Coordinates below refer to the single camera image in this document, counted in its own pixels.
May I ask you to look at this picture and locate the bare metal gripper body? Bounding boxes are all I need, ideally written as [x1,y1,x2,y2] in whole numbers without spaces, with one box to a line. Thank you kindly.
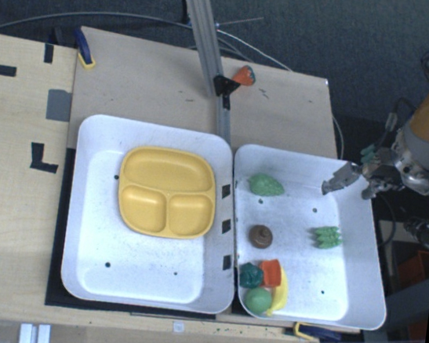
[357,142,429,198]

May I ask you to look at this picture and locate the green pea pods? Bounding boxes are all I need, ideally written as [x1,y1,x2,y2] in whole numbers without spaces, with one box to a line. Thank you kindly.
[310,223,346,253]

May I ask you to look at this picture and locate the white plastic tray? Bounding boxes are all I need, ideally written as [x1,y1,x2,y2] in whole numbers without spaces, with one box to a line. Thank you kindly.
[55,111,258,321]
[212,141,409,337]

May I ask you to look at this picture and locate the brown doughnut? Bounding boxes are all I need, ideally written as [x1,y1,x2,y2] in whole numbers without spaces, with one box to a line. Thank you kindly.
[246,223,276,252]

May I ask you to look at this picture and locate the orange red toy pepper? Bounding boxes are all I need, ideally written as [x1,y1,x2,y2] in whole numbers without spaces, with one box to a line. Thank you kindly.
[256,256,287,290]

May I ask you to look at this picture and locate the yellow banana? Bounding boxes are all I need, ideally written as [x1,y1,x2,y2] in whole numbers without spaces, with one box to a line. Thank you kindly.
[265,265,293,319]

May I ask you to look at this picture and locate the dark green broccoli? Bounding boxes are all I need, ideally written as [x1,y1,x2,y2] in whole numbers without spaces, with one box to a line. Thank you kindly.
[236,261,267,292]

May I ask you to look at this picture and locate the red toy strawberry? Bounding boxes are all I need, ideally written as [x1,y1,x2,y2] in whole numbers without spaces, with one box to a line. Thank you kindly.
[231,63,259,89]

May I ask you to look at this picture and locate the green apple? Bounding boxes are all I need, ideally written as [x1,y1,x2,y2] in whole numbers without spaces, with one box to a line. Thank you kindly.
[242,285,275,317]

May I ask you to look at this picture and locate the yellow divided plate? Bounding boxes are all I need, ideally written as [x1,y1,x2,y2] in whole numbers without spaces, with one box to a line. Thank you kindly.
[111,141,224,246]

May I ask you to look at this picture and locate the pale wood board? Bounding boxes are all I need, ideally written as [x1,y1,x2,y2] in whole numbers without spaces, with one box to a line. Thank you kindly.
[42,24,398,343]

